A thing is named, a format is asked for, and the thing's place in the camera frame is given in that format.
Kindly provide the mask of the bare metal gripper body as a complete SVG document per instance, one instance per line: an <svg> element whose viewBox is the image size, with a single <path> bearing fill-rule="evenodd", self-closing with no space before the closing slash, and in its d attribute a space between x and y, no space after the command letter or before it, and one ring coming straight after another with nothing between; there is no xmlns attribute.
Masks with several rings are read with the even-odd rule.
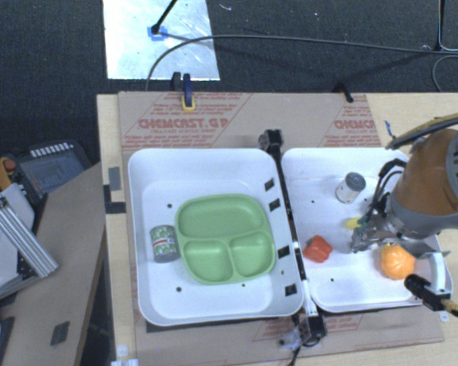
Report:
<svg viewBox="0 0 458 366"><path fill-rule="evenodd" d="M386 214L372 214L359 219L353 229L350 250L353 253L364 252L372 245L385 244L389 239L396 241L402 232L394 225L394 217Z"/></svg>

